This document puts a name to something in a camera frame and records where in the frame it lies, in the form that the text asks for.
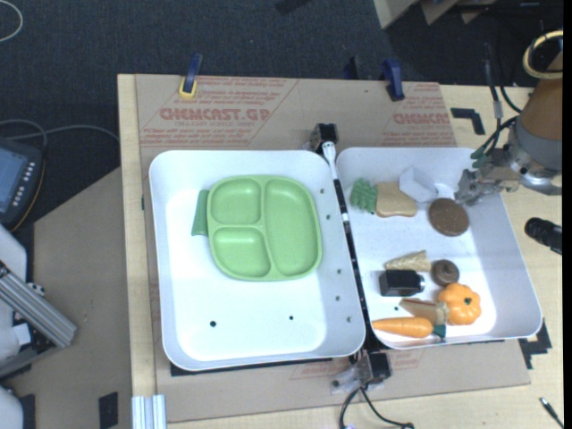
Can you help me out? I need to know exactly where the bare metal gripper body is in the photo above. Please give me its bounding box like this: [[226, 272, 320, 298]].
[[476, 147, 563, 197]]

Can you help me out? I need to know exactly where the round brown biscuit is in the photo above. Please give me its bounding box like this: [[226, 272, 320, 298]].
[[427, 197, 471, 238]]

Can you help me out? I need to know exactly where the white plastic tray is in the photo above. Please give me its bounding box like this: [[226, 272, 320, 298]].
[[147, 149, 368, 372], [334, 146, 544, 351]]

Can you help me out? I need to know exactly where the tan toy bread slice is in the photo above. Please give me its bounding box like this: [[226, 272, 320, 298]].
[[374, 181, 419, 219]]

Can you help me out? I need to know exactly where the brown toy doughnut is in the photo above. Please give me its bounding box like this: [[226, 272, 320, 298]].
[[430, 258, 461, 288]]

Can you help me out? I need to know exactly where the beige toy pizza slice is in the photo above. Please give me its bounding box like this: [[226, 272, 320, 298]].
[[384, 249, 433, 273]]

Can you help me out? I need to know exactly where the green toy lettuce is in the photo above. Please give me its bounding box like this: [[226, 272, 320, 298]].
[[349, 177, 380, 215]]

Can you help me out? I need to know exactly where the orange toy pumpkin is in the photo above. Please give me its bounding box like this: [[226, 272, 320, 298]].
[[436, 282, 483, 327]]

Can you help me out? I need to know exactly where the black small bottle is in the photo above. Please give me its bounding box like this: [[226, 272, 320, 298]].
[[378, 269, 426, 298]]

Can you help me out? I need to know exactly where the thin black and white rod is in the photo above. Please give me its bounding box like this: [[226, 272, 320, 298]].
[[322, 141, 373, 353]]

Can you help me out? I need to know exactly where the tan toy sandwich wedge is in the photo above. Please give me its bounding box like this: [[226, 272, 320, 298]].
[[398, 297, 450, 326]]

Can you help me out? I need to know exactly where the orange toy carrot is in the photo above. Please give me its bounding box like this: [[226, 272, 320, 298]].
[[371, 316, 448, 341]]

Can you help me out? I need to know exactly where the green divided plate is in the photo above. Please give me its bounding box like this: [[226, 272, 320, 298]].
[[191, 174, 324, 282]]

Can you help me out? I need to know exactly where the brown cardboard board red print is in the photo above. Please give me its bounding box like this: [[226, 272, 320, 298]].
[[133, 74, 532, 423]]

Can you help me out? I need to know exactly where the black pen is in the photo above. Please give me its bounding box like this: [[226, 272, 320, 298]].
[[539, 397, 563, 428]]

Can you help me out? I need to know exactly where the black block with thin wires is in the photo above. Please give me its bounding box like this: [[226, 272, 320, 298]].
[[330, 350, 394, 395], [307, 122, 340, 151]]

